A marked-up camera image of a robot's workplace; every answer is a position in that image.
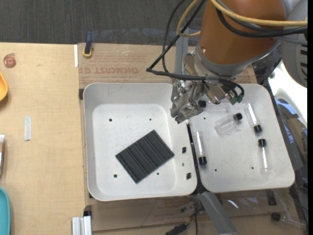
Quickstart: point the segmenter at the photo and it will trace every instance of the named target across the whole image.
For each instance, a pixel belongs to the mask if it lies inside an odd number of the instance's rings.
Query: teal container
[[[11,212],[8,194],[0,187],[0,235],[10,235]]]

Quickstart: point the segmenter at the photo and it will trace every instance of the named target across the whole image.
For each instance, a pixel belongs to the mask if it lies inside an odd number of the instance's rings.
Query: black clip
[[[92,31],[89,30],[87,31],[86,34],[86,45],[83,49],[83,56],[86,58],[91,57],[91,53],[92,53],[92,47],[91,47],[91,35],[92,35]]]

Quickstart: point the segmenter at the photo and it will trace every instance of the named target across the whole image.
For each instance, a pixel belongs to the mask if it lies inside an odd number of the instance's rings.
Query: white tray
[[[286,188],[294,182],[288,151],[277,121],[268,91],[261,85],[242,84],[245,96],[241,103],[225,103],[212,108],[207,106],[200,115],[190,118],[192,131],[202,131],[208,164],[200,166],[203,186],[211,192],[229,192],[269,188]],[[252,103],[260,120],[263,132],[256,135],[244,112],[247,103]],[[240,112],[243,119],[238,129],[220,136],[213,128],[214,122]],[[258,165],[258,139],[267,141],[271,173],[264,177]]]
[[[195,190],[188,131],[170,115],[171,94],[171,84],[94,83],[85,88],[87,179],[95,199],[169,197]],[[152,130],[175,155],[136,184],[115,156]]]
[[[208,164],[199,166],[201,182],[211,192],[289,187],[294,182],[294,171],[269,93],[260,85],[242,87],[245,97],[241,103],[208,105],[204,112],[189,119],[191,130],[202,131],[205,136]],[[186,122],[177,124],[171,117],[171,93],[171,84],[95,83],[85,88],[87,179],[95,199],[171,197],[195,190],[197,179]],[[261,122],[263,132],[259,136],[244,113],[247,103],[253,104]],[[213,128],[214,122],[238,112],[243,115],[238,129],[220,136]],[[152,130],[175,155],[136,184],[115,155]],[[266,139],[268,145],[272,168],[268,178],[258,166],[259,138]]]

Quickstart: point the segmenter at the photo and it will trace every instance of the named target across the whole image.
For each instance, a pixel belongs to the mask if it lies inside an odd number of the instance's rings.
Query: green connector
[[[244,95],[240,94],[237,98],[237,102],[240,103],[244,99]]]
[[[237,98],[233,97],[232,99],[229,100],[229,102],[234,105],[237,102]]]

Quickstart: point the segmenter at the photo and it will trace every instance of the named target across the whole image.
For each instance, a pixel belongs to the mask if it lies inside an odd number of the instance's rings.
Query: glass vial
[[[220,103],[220,104],[214,104],[211,101],[209,101],[207,105],[207,111],[211,113],[220,113],[220,112],[230,112],[229,103]]]
[[[272,212],[270,217],[274,222],[291,225],[303,231],[307,228],[307,223],[304,220],[299,219],[297,217],[286,216],[284,214],[280,214],[277,212]]]
[[[196,131],[192,134],[196,154],[200,165],[206,165],[206,152],[202,141],[203,133],[201,131]]]
[[[259,143],[258,158],[259,158],[260,172],[262,174],[269,175],[270,167],[268,163],[268,148],[266,146],[266,140],[259,139],[258,143]]]
[[[228,115],[214,124],[214,129],[218,132],[218,134],[222,135],[226,132],[230,132],[237,128],[237,123],[239,120],[243,118],[241,113],[237,113],[235,115]]]
[[[254,132],[256,134],[262,132],[262,127],[255,114],[252,104],[249,103],[245,106],[245,113],[248,118],[250,126],[254,129]]]

